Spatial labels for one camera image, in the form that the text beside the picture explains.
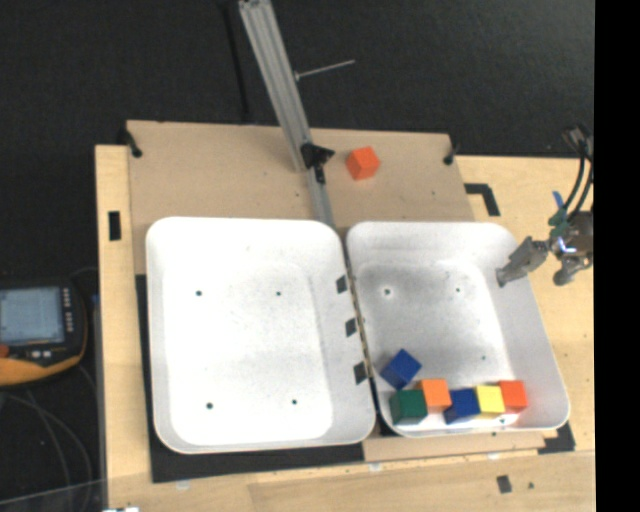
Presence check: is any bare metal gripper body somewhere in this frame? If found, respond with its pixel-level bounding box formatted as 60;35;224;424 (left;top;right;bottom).
548;210;595;262

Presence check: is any white plastic tray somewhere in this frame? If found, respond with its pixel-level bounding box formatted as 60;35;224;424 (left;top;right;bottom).
344;220;572;439
144;215;378;455

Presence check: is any orange cube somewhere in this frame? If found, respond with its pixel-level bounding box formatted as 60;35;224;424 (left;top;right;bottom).
497;379;530;413
345;145;381;181
418;378;453;414

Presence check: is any yellow cube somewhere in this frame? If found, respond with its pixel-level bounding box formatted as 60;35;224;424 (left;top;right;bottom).
474;383;507;416

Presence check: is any blue cube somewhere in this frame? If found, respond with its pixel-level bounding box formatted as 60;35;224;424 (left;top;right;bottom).
441;388;482;426
379;348;423;391

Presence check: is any green cube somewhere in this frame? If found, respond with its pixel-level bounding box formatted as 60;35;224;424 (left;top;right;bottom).
388;388;429;427

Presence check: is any brown cardboard board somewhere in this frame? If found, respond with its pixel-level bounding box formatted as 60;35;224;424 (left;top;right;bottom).
124;118;547;464

